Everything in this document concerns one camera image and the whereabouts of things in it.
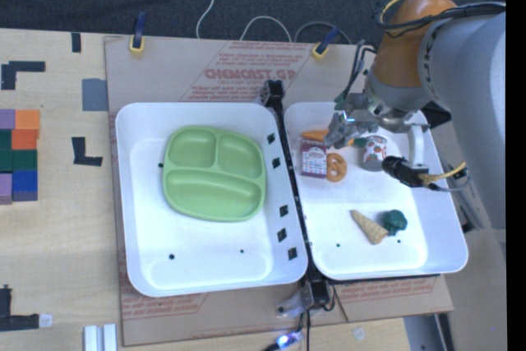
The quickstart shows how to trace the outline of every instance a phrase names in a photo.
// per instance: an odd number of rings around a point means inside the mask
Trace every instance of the blue clamp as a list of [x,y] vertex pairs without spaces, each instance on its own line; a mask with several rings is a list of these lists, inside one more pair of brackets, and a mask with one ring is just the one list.
[[312,49],[312,56],[315,58],[323,58],[327,54],[327,49],[330,42],[339,34],[339,28],[333,27],[332,30],[325,36],[325,38]]
[[135,19],[133,28],[133,36],[130,38],[130,50],[133,53],[140,53],[145,47],[145,37],[143,31],[145,29],[146,12],[139,11],[138,17]]

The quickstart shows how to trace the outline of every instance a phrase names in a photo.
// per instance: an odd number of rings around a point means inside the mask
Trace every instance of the waffle cone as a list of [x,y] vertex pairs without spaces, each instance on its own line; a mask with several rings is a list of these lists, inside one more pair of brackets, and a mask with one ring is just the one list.
[[367,218],[357,210],[351,210],[351,216],[356,221],[356,224],[358,224],[362,231],[367,235],[367,238],[372,244],[378,244],[387,236],[387,234],[389,234],[389,232],[381,225],[377,224],[372,219]]

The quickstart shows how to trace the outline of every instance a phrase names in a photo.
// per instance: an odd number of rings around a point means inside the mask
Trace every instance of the brown pretzel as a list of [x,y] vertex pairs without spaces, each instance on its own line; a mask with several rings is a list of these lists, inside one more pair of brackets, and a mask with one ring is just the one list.
[[344,157],[334,152],[327,154],[327,180],[339,182],[347,173],[347,163]]

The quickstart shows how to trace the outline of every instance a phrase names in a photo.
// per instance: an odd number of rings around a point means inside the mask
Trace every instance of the white tray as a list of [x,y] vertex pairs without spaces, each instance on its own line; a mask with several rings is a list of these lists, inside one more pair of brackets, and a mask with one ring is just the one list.
[[[239,132],[260,146],[267,193],[254,217],[196,219],[164,199],[159,163],[169,136],[190,125]],[[139,292],[162,297],[242,289],[288,284],[305,274],[305,244],[279,131],[268,109],[251,103],[129,104],[117,115],[116,133],[127,272]]]
[[[334,103],[296,103],[285,113],[288,143],[293,156],[298,191],[311,243],[313,261],[325,276],[335,280],[429,275],[461,270],[468,249],[448,192],[406,187],[385,172],[362,169],[362,150],[345,147],[337,152],[348,163],[341,182],[302,176],[302,132],[326,129]],[[419,113],[413,122],[426,122]],[[408,158],[408,137],[380,129],[387,138],[387,155]],[[424,137],[424,162],[430,173],[443,173],[430,131]],[[445,181],[437,184],[446,187]],[[360,210],[372,219],[383,211],[401,210],[408,227],[371,245],[350,215]]]

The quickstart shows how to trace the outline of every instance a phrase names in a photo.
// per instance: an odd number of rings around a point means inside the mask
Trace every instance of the green plate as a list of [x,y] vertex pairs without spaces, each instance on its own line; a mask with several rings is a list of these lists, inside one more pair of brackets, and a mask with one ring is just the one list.
[[261,148],[236,132],[187,126],[164,153],[164,197],[176,211],[212,221],[243,221],[265,200]]

